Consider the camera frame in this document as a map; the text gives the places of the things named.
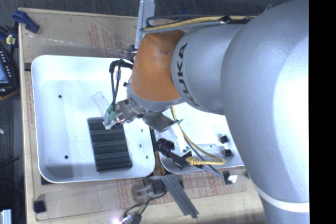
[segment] wooden table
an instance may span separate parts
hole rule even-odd
[[[136,202],[132,187],[138,179],[43,184],[38,170],[34,101],[30,64],[40,55],[120,57],[134,43],[136,18],[21,8],[40,30],[19,26],[25,202],[27,223],[112,223]],[[199,211],[184,216],[170,194],[149,205],[142,223],[264,223],[261,201],[243,170],[238,181],[225,185],[210,173],[182,176],[185,191]],[[34,212],[43,200],[45,212]]]

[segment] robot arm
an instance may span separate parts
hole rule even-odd
[[[308,6],[295,0],[246,25],[147,34],[120,104],[124,117],[137,111],[126,120],[140,114],[157,130],[172,124],[161,112],[181,102],[225,115],[268,223],[309,223]]]

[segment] white tray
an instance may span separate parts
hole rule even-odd
[[[87,119],[100,117],[91,96],[102,91],[112,100],[113,58],[37,57],[31,66],[38,166],[53,183],[144,177],[155,166],[149,128],[142,120],[124,124],[133,166],[97,172]],[[117,101],[126,98],[131,70],[122,69]]]

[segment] black lettering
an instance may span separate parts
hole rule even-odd
[[[186,93],[186,94],[188,94],[189,92],[188,92],[188,89],[187,89],[187,87],[186,87],[186,85],[185,85],[184,80],[183,80],[183,79],[179,79],[179,83],[181,83],[181,84],[184,85],[184,90],[183,90],[183,92]]]
[[[192,103],[195,105],[195,106],[199,106],[198,104],[195,103],[194,99],[192,96],[188,97],[186,96],[190,101],[192,101]]]
[[[188,43],[186,43],[185,45],[183,45],[181,48],[180,48],[180,52],[178,53],[178,56],[181,57],[181,59],[183,59],[183,52],[184,52],[184,49],[185,47],[187,46]]]
[[[178,73],[177,73],[177,75],[178,75],[179,77],[182,77],[182,76],[183,76],[183,72],[181,72],[182,64],[183,64],[183,61],[181,62],[181,65],[179,65],[179,63],[177,62],[177,68],[178,68]]]

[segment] white stripe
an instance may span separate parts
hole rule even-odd
[[[271,205],[285,210],[285,211],[291,211],[296,213],[307,213],[309,212],[309,202],[286,202],[286,201],[280,201],[277,199],[274,199],[270,196],[268,196],[265,192],[263,192],[260,188],[254,184],[254,187],[257,190],[257,193],[259,193],[260,196],[266,201],[268,201]]]

